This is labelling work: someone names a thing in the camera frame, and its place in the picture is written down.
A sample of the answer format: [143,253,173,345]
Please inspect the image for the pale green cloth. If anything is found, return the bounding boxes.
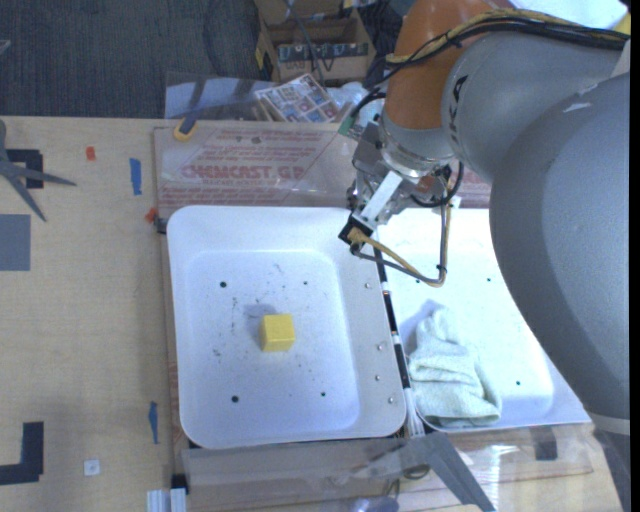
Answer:
[406,305,503,430]

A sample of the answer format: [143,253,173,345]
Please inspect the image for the grey scissors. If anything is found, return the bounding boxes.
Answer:
[0,119,78,223]

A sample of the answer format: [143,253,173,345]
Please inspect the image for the yellow cube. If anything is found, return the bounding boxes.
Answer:
[258,313,297,353]

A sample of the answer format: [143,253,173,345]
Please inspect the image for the printed picture sheet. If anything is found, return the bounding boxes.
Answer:
[253,73,340,124]

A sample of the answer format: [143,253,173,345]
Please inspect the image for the white plastic tray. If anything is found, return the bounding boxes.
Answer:
[165,204,408,451]
[373,206,594,434]

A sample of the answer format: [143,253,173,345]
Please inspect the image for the brown cardboard box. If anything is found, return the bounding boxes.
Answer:
[253,0,379,84]

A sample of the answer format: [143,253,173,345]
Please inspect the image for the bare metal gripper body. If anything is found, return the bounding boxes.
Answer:
[347,122,450,225]

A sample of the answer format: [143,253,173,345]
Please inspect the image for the thin black and white rod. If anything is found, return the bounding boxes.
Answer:
[372,244,420,437]

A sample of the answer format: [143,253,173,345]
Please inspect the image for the brown cardboard board, red print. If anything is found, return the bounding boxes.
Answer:
[152,124,597,501]

